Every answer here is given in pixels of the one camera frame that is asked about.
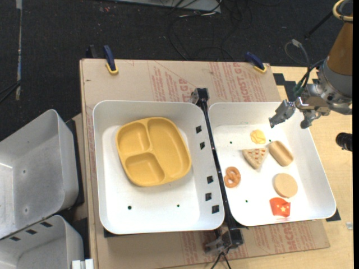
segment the tan disc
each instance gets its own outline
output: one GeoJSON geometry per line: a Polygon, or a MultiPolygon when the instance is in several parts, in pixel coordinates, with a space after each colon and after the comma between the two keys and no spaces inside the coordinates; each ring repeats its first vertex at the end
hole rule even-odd
{"type": "Polygon", "coordinates": [[[274,189],[282,197],[290,198],[297,194],[298,185],[293,176],[279,173],[274,177],[274,189]]]}

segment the yellow divided plate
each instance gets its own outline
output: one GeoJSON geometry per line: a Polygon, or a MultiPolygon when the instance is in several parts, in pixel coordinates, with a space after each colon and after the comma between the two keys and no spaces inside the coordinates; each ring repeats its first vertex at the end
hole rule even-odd
{"type": "Polygon", "coordinates": [[[128,178],[142,187],[172,182],[191,168],[187,145],[177,126],[167,118],[125,124],[116,134],[116,146],[128,178]]]}

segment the robotic hand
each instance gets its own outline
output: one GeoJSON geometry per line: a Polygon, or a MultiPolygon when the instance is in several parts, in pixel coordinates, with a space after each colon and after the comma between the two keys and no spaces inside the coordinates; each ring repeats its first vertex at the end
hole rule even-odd
{"type": "Polygon", "coordinates": [[[313,120],[322,115],[329,115],[330,111],[350,115],[352,114],[352,80],[353,80],[353,14],[344,16],[344,5],[353,0],[340,0],[333,7],[333,15],[344,21],[344,26],[326,59],[308,68],[306,74],[294,88],[297,96],[295,102],[283,100],[269,118],[270,126],[289,119],[296,108],[304,115],[301,128],[311,126],[313,120]],[[318,70],[318,83],[308,84],[310,72],[318,70]]]}

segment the cardboard sheet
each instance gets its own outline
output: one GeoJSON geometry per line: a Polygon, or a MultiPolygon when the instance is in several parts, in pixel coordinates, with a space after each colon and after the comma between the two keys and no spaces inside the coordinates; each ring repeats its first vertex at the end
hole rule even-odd
{"type": "MultiPolygon", "coordinates": [[[[80,61],[83,114],[88,134],[91,254],[96,268],[165,268],[213,262],[204,244],[212,231],[105,237],[99,219],[92,112],[102,100],[188,101],[196,87],[208,89],[210,103],[280,101],[270,65],[262,74],[249,63],[116,60],[112,76],[104,59],[80,61]]],[[[242,229],[244,245],[228,259],[265,256],[329,247],[323,223],[303,221],[242,229]]]]}

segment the blue clamp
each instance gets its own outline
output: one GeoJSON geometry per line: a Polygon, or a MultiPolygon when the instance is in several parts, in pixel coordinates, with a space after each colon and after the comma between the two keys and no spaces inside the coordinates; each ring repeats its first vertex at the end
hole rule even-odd
{"type": "Polygon", "coordinates": [[[103,47],[103,51],[106,56],[106,60],[107,60],[106,67],[107,67],[108,71],[110,72],[111,75],[118,74],[118,68],[117,68],[116,64],[114,63],[114,58],[113,58],[113,54],[112,54],[110,47],[105,45],[103,47]]]}
{"type": "Polygon", "coordinates": [[[247,52],[245,54],[245,58],[246,61],[251,62],[252,64],[254,64],[254,69],[256,69],[257,71],[259,71],[260,73],[265,73],[267,68],[263,65],[262,61],[260,60],[260,58],[258,58],[256,55],[253,55],[250,52],[247,52]]]}

